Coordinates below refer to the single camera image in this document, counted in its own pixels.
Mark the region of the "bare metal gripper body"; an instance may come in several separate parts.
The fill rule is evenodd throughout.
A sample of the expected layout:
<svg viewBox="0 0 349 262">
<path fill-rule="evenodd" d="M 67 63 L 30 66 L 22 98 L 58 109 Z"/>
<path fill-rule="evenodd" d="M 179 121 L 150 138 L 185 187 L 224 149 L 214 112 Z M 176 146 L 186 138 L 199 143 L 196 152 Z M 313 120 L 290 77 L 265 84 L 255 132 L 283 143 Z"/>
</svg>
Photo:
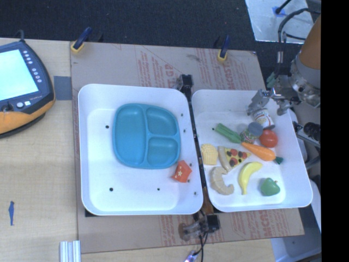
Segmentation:
<svg viewBox="0 0 349 262">
<path fill-rule="evenodd" d="M 308 104 L 313 108 L 321 106 L 320 89 L 299 74 L 280 75 L 273 85 L 273 99 L 290 100 L 293 105 Z"/>
</svg>

